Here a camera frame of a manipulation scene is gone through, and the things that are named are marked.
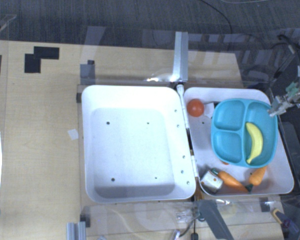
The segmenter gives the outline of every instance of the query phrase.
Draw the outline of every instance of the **wooden floor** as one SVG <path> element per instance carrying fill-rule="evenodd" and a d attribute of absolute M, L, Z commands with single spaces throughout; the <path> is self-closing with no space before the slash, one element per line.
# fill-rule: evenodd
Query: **wooden floor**
<path fill-rule="evenodd" d="M 59 47 L 59 60 L 42 59 L 40 74 L 24 73 L 25 54 L 33 54 L 34 46 Z M 0 240 L 63 240 L 67 223 L 78 222 L 81 213 L 79 144 L 68 133 L 78 129 L 80 63 L 94 59 L 99 75 L 146 78 L 171 68 L 173 52 L 13 41 L 8 48 L 7 77 L 0 76 L 0 101 L 6 98 L 1 117 L 5 116 Z M 208 55 L 192 56 L 189 70 L 196 74 L 201 56 Z M 237 80 L 238 66 L 231 61 L 213 77 L 222 78 L 230 70 L 234 73 L 229 76 Z M 5 77 L 6 86 L 1 81 Z M 278 197 L 270 198 L 270 206 L 282 210 Z M 176 222 L 182 208 L 175 202 L 96 205 L 91 208 L 96 226 L 87 229 L 87 239 L 102 235 L 107 240 L 168 240 L 174 229 L 186 227 Z M 237 200 L 219 210 L 235 239 L 283 239 L 280 225 L 270 212 L 261 212 L 258 199 Z M 215 239 L 206 222 L 196 227 L 200 239 Z M 191 232 L 182 239 L 189 239 Z"/>

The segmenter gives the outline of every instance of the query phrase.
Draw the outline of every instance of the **yellow banana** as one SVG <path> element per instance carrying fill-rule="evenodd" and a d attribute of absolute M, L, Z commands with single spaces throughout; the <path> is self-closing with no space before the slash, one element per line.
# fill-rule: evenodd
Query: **yellow banana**
<path fill-rule="evenodd" d="M 257 156 L 261 154 L 264 146 L 264 138 L 262 136 L 260 129 L 255 124 L 251 122 L 246 122 L 245 127 L 248 133 L 250 134 L 252 140 L 250 156 L 246 160 L 246 162 L 250 164 L 253 159 L 255 159 Z"/>

